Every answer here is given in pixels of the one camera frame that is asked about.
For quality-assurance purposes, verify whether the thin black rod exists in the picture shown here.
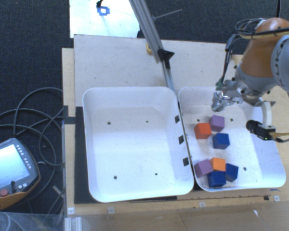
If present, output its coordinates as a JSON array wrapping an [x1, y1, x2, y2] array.
[[176, 91, 196, 190]]

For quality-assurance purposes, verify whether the blue cube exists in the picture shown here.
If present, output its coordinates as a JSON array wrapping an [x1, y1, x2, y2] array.
[[212, 132, 231, 150], [207, 170, 227, 188], [224, 163, 239, 183]]

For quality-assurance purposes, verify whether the pale flat board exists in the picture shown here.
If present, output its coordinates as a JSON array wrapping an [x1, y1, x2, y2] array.
[[73, 34, 272, 205]]

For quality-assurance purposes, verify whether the white plastic tray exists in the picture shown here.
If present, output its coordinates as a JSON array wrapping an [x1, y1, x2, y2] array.
[[82, 86, 196, 204], [178, 86, 287, 193]]

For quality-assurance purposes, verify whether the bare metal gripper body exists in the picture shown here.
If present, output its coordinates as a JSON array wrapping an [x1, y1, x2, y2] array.
[[221, 79, 265, 106]]

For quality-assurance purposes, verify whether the orange cube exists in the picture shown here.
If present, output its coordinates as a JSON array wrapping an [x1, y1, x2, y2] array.
[[210, 157, 227, 173], [194, 122, 212, 140]]

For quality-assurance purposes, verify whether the purple cube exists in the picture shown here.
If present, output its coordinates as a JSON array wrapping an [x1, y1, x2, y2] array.
[[194, 159, 214, 179], [209, 115, 225, 133]]

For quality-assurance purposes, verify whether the black cylinder on white bracket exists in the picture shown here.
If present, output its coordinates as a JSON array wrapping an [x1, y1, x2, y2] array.
[[246, 100, 277, 141]]

